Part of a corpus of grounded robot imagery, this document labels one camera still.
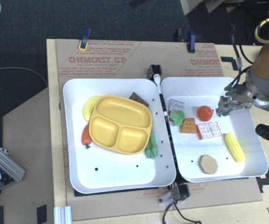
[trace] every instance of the red tomato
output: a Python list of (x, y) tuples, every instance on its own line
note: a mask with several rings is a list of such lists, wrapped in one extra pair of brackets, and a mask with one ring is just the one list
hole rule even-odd
[(213, 110), (209, 106), (203, 105), (197, 109), (197, 116), (202, 121), (210, 120), (212, 115)]

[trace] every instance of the black wire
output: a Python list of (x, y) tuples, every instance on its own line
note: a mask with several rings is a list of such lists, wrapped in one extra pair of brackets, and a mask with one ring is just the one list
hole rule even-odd
[(237, 75), (237, 77), (232, 81), (232, 84), (234, 84), (234, 85), (232, 86), (233, 89), (238, 85), (238, 83), (239, 83), (239, 81), (240, 81), (240, 79), (241, 79), (241, 75), (242, 75), (242, 72), (241, 72), (241, 66), (239, 66), (239, 67), (238, 67), (238, 75)]
[(231, 43), (232, 43), (232, 46), (234, 48), (236, 57), (240, 57), (239, 56), (238, 49), (237, 49), (236, 44), (235, 44), (236, 32), (235, 32), (235, 26), (233, 24), (231, 24), (231, 31), (232, 31), (232, 33), (231, 33)]
[(180, 210), (179, 210), (178, 207), (176, 206), (176, 202), (173, 202), (173, 203), (169, 204), (169, 205), (166, 207), (166, 209), (164, 210), (164, 212), (163, 212), (163, 224), (166, 224), (164, 218), (165, 218), (165, 216), (166, 216), (168, 210), (170, 209), (170, 207), (171, 207), (172, 205), (175, 206), (175, 208), (176, 208), (176, 210), (178, 211), (179, 215), (180, 215), (184, 220), (186, 220), (186, 221), (188, 221), (188, 222), (192, 222), (192, 223), (194, 223), (194, 224), (202, 224), (201, 221), (193, 221), (193, 220), (190, 220), (190, 219), (185, 218), (185, 216), (182, 215), (182, 213), (180, 212)]
[(189, 222), (193, 222), (194, 224), (202, 224), (201, 221), (193, 221), (193, 220), (190, 220), (190, 219), (185, 218), (185, 217), (181, 214), (181, 212), (180, 212), (180, 210), (178, 209), (178, 207), (176, 206), (176, 203), (173, 203), (173, 204), (174, 204), (176, 210), (178, 211), (178, 213), (180, 214), (180, 216), (181, 216), (184, 220), (189, 221)]
[[(253, 64), (253, 62), (250, 61), (250, 60), (247, 58), (246, 54), (243, 52), (242, 45), (241, 45), (241, 42), (240, 42), (239, 37), (238, 37), (238, 35), (237, 35), (235, 25), (231, 25), (231, 29), (232, 29), (233, 36), (234, 36), (234, 38), (231, 39), (231, 41), (232, 41), (232, 45), (235, 46), (235, 39), (236, 39), (236, 40), (237, 40), (237, 43), (238, 43), (238, 46), (239, 46), (239, 49), (240, 49), (240, 51), (241, 51), (241, 54), (242, 54), (242, 56), (243, 56), (243, 58), (245, 58), (246, 61), (249, 62), (250, 64)], [(234, 49), (234, 50), (235, 50), (236, 56), (239, 57), (238, 50), (237, 50), (236, 46), (235, 46), (235, 49)]]
[[(250, 68), (251, 68), (251, 65), (250, 66), (248, 66), (248, 67), (246, 67), (245, 69), (243, 69), (242, 71), (241, 71), (241, 75), (243, 74), (243, 73), (246, 73), (246, 72), (248, 72), (249, 70), (250, 70)], [(235, 78), (234, 78), (234, 80), (231, 82), (231, 84), (233, 85), (234, 84), (234, 82), (237, 80), (239, 78), (239, 75), (237, 75)]]
[(169, 210), (170, 207), (172, 206), (172, 204), (173, 204), (173, 203), (169, 204), (169, 205), (166, 207), (166, 209), (164, 210), (164, 212), (163, 212), (163, 224), (166, 224), (164, 218), (165, 218), (165, 216), (166, 216), (168, 210)]
[(38, 72), (36, 72), (34, 70), (31, 70), (31, 69), (28, 69), (28, 68), (23, 68), (23, 67), (1, 67), (0, 70), (26, 70), (26, 71), (32, 72), (32, 73), (36, 74), (37, 76), (39, 76), (43, 80), (43, 82), (45, 83), (46, 87), (49, 86), (47, 81), (44, 79), (44, 77), (42, 75), (40, 75)]

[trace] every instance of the blue clamp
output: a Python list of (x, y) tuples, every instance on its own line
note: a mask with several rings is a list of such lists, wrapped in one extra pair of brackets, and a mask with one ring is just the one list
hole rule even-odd
[(195, 53), (195, 41), (196, 41), (196, 33), (194, 30), (190, 30), (187, 33), (187, 51), (189, 53)]
[(79, 51), (81, 51), (81, 52), (87, 51), (88, 39), (90, 37), (90, 33), (91, 33), (91, 28), (86, 28), (83, 40), (80, 41), (79, 46), (78, 46)]

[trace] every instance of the orange waffle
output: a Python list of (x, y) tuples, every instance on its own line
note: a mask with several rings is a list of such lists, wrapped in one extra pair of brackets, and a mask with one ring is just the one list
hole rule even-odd
[(180, 126), (181, 133), (196, 133), (196, 123), (195, 118), (187, 118), (183, 121), (182, 125)]

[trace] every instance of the yellow divided plate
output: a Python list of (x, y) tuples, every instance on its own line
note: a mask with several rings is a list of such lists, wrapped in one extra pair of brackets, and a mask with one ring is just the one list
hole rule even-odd
[(148, 143), (152, 127), (150, 110), (127, 98), (100, 97), (92, 111), (89, 133), (97, 145), (122, 154), (138, 154)]

